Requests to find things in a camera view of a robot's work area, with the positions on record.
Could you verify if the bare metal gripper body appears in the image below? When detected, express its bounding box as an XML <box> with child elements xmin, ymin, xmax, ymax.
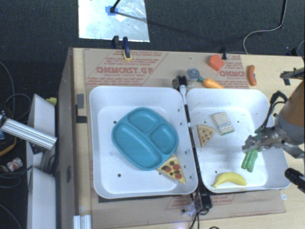
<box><xmin>256</xmin><ymin>126</ymin><xmax>287</xmax><ymax>151</ymax></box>

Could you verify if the green beans bundle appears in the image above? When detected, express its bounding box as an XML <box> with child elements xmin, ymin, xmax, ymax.
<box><xmin>241</xmin><ymin>148</ymin><xmax>259</xmax><ymax>173</ymax></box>

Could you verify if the white plastic tray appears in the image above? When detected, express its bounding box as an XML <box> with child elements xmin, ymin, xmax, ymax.
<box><xmin>185</xmin><ymin>88</ymin><xmax>292</xmax><ymax>194</ymax></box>
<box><xmin>89</xmin><ymin>85</ymin><xmax>199</xmax><ymax>199</ymax></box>

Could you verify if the white yellow patterned packet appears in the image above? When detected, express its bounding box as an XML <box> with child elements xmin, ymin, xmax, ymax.
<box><xmin>211</xmin><ymin>111</ymin><xmax>235</xmax><ymax>136</ymax></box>

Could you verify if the yellow banana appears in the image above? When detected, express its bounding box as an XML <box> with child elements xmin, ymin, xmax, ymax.
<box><xmin>211</xmin><ymin>172</ymin><xmax>247</xmax><ymax>189</ymax></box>

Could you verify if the tan pizza slice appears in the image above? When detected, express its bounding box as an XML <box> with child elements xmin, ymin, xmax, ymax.
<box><xmin>196</xmin><ymin>124</ymin><xmax>216</xmax><ymax>148</ymax></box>

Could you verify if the thin black and white rod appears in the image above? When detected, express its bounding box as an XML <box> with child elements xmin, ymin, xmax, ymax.
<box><xmin>178</xmin><ymin>84</ymin><xmax>208</xmax><ymax>200</ymax></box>

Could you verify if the orange sausage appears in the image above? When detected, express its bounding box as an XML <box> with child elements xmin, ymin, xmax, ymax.
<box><xmin>246</xmin><ymin>65</ymin><xmax>257</xmax><ymax>87</ymax></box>

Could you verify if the orange carrot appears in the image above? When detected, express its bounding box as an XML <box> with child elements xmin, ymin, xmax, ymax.
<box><xmin>197</xmin><ymin>76</ymin><xmax>224</xmax><ymax>89</ymax></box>

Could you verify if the pepperoni pizza slice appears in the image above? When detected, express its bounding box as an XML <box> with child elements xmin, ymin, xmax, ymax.
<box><xmin>155</xmin><ymin>154</ymin><xmax>186</xmax><ymax>185</ymax></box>

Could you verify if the orange carton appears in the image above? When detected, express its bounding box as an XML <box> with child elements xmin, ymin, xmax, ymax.
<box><xmin>209</xmin><ymin>54</ymin><xmax>225</xmax><ymax>72</ymax></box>

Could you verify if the small grey can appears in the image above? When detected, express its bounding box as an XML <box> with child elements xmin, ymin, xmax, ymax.
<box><xmin>186</xmin><ymin>68</ymin><xmax>200</xmax><ymax>88</ymax></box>

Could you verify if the blue divided plate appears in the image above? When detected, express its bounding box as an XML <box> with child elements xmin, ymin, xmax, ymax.
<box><xmin>111</xmin><ymin>107</ymin><xmax>179</xmax><ymax>171</ymax></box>

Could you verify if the brown cardboard board red print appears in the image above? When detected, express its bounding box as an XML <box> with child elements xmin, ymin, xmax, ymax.
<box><xmin>83</xmin><ymin>49</ymin><xmax>286</xmax><ymax>220</ymax></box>

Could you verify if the red and white can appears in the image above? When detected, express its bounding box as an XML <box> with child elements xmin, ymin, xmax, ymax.
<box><xmin>6</xmin><ymin>157</ymin><xmax>24</xmax><ymax>173</ymax></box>

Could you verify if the black cylinder on white bracket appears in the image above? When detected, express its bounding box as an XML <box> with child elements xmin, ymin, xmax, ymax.
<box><xmin>283</xmin><ymin>144</ymin><xmax>305</xmax><ymax>193</ymax></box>

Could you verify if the black block with thin wires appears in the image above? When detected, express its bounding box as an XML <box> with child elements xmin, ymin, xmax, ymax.
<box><xmin>172</xmin><ymin>75</ymin><xmax>188</xmax><ymax>89</ymax></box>
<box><xmin>195</xmin><ymin>191</ymin><xmax>213</xmax><ymax>211</ymax></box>

